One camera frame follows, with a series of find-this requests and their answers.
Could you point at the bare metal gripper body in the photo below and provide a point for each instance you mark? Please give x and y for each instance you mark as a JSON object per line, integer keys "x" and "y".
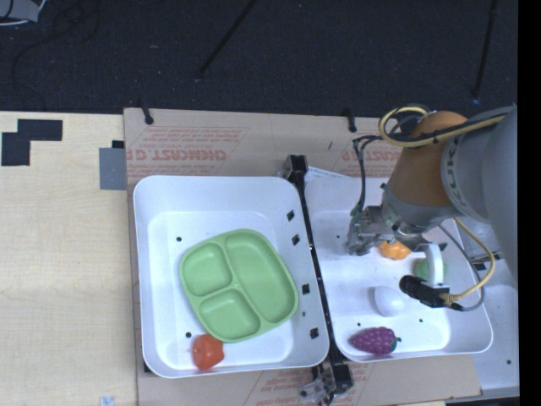
{"x": 368, "y": 226}

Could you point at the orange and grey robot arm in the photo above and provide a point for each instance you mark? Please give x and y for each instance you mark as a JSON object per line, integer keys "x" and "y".
{"x": 422, "y": 171}

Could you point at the orange toy pepper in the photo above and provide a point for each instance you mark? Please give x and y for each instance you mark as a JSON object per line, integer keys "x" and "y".
{"x": 394, "y": 250}

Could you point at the white plastic tray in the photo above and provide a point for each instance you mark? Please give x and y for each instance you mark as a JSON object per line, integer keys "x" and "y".
{"x": 169, "y": 193}
{"x": 351, "y": 277}

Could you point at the thin black rod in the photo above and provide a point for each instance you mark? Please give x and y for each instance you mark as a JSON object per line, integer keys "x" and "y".
{"x": 318, "y": 264}

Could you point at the green toy vegetable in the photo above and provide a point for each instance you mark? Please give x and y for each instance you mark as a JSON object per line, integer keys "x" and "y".
{"x": 420, "y": 269}

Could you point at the white toy egg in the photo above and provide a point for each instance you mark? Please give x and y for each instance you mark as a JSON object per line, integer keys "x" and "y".
{"x": 389, "y": 300}

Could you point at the purple toy grapes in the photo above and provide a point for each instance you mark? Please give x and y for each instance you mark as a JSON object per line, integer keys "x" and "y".
{"x": 374, "y": 340}

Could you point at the brown cardboard board, red print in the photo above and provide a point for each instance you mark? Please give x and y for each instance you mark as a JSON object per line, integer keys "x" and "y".
{"x": 253, "y": 142}

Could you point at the green divided plate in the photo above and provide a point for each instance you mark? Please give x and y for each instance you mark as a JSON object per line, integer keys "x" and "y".
{"x": 236, "y": 283}

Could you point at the black cylinder on white bracket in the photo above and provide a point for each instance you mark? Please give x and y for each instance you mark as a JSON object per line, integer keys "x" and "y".
{"x": 422, "y": 290}

